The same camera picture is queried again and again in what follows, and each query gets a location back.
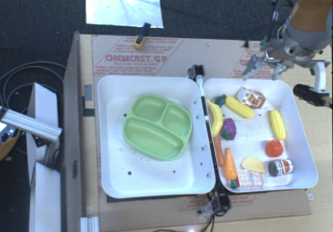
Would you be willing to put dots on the green divided plate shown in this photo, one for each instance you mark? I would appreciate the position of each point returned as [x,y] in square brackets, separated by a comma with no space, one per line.
[156,128]

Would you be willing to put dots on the red and white small can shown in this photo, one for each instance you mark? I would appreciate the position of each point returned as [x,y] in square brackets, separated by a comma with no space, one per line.
[281,167]

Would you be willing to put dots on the yellow chip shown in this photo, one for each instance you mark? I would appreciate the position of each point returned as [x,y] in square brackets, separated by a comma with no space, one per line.
[253,164]

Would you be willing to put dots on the purple grapes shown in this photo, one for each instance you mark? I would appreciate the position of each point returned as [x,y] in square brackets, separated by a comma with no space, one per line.
[229,128]

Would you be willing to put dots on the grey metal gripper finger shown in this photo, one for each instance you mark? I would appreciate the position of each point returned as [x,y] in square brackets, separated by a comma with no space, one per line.
[251,68]
[278,71]

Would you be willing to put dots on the orange and white carton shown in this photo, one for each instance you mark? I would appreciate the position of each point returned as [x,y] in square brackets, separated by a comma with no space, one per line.
[251,98]

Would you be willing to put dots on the brown cardboard board red print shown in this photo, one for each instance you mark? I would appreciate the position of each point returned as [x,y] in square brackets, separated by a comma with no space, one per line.
[161,55]

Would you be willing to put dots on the orange sausage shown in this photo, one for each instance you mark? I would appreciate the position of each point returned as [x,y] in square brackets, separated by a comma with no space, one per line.
[219,150]

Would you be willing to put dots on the black and white thin rod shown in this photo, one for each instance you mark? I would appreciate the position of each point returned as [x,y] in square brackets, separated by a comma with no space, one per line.
[208,121]

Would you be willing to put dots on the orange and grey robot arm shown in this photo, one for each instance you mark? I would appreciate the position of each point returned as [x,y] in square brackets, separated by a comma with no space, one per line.
[309,15]

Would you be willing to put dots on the white and red packet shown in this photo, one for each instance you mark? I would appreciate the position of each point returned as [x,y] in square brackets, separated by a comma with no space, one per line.
[251,179]

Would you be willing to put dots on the red tomato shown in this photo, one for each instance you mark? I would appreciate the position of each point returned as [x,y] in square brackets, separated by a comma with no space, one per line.
[274,147]

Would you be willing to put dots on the yellow corn cob green husk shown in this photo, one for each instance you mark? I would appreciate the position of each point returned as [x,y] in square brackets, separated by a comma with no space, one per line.
[238,106]

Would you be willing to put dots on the white plastic tray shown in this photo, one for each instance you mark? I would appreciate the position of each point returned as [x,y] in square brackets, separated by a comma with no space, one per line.
[255,132]
[156,173]

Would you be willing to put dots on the yellow banana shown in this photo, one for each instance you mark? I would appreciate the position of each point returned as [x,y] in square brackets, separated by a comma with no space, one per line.
[217,119]

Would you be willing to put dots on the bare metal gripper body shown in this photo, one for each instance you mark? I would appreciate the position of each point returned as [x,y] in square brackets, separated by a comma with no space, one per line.
[292,55]

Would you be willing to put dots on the black cylinder on white bracket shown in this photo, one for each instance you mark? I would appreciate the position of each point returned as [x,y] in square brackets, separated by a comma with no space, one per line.
[313,88]

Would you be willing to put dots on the orange carrot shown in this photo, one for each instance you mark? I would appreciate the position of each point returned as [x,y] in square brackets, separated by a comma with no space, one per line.
[230,167]

